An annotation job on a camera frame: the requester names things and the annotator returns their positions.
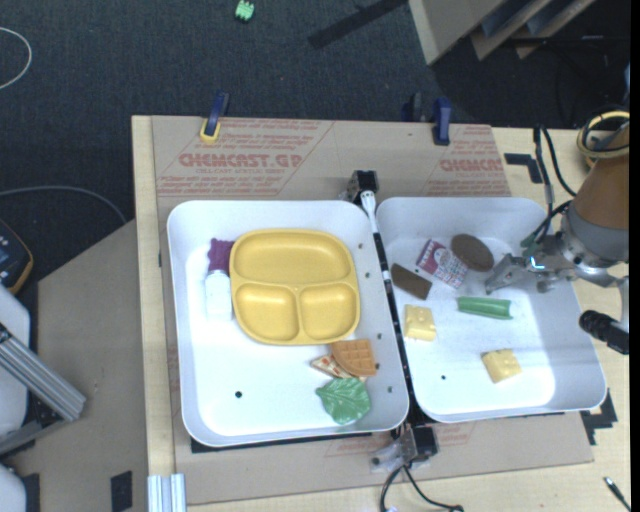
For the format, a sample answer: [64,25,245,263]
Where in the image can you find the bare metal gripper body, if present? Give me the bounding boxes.
[519,233,615,295]

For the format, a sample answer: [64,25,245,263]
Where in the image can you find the green celery stick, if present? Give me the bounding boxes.
[455,295,515,322]

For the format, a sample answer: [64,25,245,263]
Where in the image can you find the brown oval biscuit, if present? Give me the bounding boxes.
[450,233,497,274]

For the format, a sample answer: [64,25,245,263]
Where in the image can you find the red and white carton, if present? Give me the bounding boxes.
[415,238,470,291]

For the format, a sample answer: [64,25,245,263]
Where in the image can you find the white plastic tray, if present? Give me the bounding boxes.
[165,199,412,448]
[374,195,609,424]

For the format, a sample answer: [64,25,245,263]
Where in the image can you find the yellow cheese wedge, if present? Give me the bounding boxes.
[480,347,524,386]
[402,303,438,344]

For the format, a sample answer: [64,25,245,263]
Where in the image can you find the brown chocolate bar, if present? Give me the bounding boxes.
[389,262,434,302]

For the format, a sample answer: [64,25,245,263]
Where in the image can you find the thin black and white rod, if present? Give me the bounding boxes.
[360,190,417,427]

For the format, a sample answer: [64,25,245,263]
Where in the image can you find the orange waffle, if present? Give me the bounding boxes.
[330,337,379,379]

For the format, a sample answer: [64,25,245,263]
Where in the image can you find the pizza slice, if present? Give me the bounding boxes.
[309,353,369,384]

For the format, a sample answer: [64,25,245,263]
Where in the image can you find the green lettuce leaf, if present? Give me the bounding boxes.
[314,376,373,428]

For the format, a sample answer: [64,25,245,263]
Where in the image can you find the yellow divided plate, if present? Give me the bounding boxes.
[228,228,362,347]

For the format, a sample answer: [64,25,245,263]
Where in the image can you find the black pen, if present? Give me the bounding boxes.
[603,476,630,511]

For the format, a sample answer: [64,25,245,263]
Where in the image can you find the brown cardboard board red print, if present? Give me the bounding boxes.
[149,115,597,506]

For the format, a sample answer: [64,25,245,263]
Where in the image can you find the purple grapes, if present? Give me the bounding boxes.
[207,237,238,274]

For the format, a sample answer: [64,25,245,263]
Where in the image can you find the white bottle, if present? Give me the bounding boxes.
[203,268,234,322]

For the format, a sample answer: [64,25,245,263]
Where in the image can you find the black cylinder on white bracket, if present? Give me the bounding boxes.
[578,276,630,356]

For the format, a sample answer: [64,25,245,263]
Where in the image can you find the black block with thin wires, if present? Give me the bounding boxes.
[368,424,441,474]
[338,169,379,202]

